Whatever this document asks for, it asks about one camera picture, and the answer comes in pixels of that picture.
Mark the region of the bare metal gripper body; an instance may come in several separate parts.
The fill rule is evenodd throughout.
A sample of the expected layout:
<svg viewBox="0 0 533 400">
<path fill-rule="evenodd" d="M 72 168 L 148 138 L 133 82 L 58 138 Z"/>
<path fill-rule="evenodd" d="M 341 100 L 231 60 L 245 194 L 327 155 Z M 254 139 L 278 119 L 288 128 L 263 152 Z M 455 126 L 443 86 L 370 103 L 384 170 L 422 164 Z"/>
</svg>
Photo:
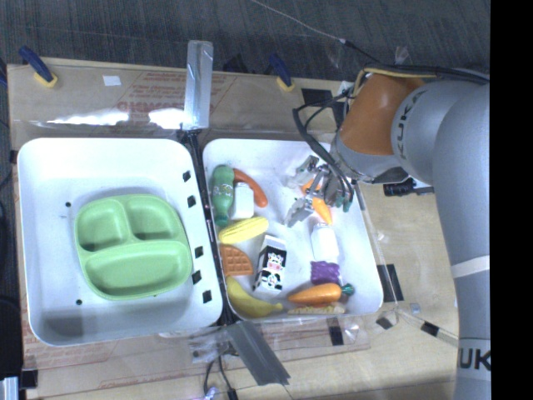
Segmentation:
<svg viewBox="0 0 533 400">
<path fill-rule="evenodd" d="M 311 196 L 322 199 L 329 207 L 350 208 L 355 191 L 337 162 L 328 158 L 320 164 L 314 156 L 311 161 Z"/>
</svg>

